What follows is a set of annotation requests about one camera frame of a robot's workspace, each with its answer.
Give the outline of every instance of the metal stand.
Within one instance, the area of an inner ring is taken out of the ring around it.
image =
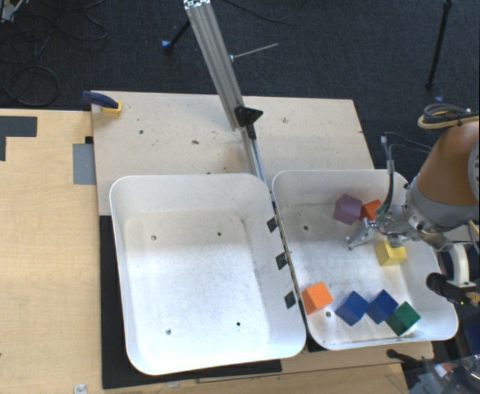
[[[181,36],[183,36],[183,34],[189,29],[189,26],[190,21],[185,22],[172,41],[162,41],[162,46],[165,48],[166,54],[172,54],[172,51],[174,51],[174,46],[180,40]]]
[[[440,48],[442,46],[442,40],[444,39],[444,32],[446,31],[447,15],[452,6],[453,6],[452,0],[444,1],[444,13],[442,14],[440,31],[438,33],[437,47],[435,48],[435,54],[433,56],[431,71],[429,72],[429,78],[427,79],[427,83],[426,83],[426,89],[431,89],[431,87],[433,86],[433,79],[435,78],[435,71],[437,70],[438,57],[440,56]]]
[[[231,128],[240,129],[253,173],[267,184],[254,130],[254,122],[263,113],[247,108],[243,102],[210,0],[184,0],[183,3]]]

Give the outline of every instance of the black tape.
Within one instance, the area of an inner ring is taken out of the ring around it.
[[[269,228],[269,231],[270,231],[271,233],[273,233],[274,230],[278,227],[278,222],[277,222],[276,218],[272,218],[271,220],[269,220],[269,221],[267,222],[267,226],[268,226],[268,228]]]
[[[278,270],[282,270],[287,264],[286,253],[281,253],[276,256],[276,264],[278,264]]]
[[[295,293],[293,291],[290,291],[286,295],[285,300],[286,300],[287,309],[289,309],[291,306],[293,306],[296,303]]]
[[[0,161],[6,161],[7,137],[35,137],[37,117],[0,116]]]

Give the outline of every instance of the clamp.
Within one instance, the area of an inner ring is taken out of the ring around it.
[[[82,103],[90,103],[92,105],[98,105],[101,107],[101,111],[108,114],[120,114],[121,102],[115,99],[109,98],[107,95],[100,94],[98,92],[83,91],[81,97]]]

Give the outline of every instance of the black mat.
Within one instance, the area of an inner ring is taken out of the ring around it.
[[[234,364],[161,376],[150,376],[137,370],[126,353],[112,217],[101,216],[99,218],[99,231],[101,238],[101,345],[104,389],[134,387],[183,379],[281,372],[280,360]]]
[[[0,161],[7,156],[7,137],[35,137],[37,117],[0,116]]]

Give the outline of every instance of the white bin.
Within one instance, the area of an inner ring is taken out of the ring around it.
[[[125,176],[110,191],[126,349],[159,375],[286,358],[306,330],[267,186],[250,174]]]
[[[395,174],[393,204],[405,202],[406,180]],[[422,241],[405,244],[408,258],[401,264],[381,266],[374,241],[349,251],[345,238],[357,226],[333,218],[335,203],[348,194],[363,203],[386,197],[389,176],[386,170],[285,171],[274,177],[272,188],[281,215],[291,261],[300,292],[324,282],[333,301],[307,316],[313,339],[330,350],[376,346],[407,341],[441,341],[458,330],[455,307],[426,287],[430,273],[441,273],[435,251]],[[366,314],[354,326],[334,311],[351,292],[371,300],[382,289],[401,305],[407,301],[421,316],[398,337],[382,322]]]

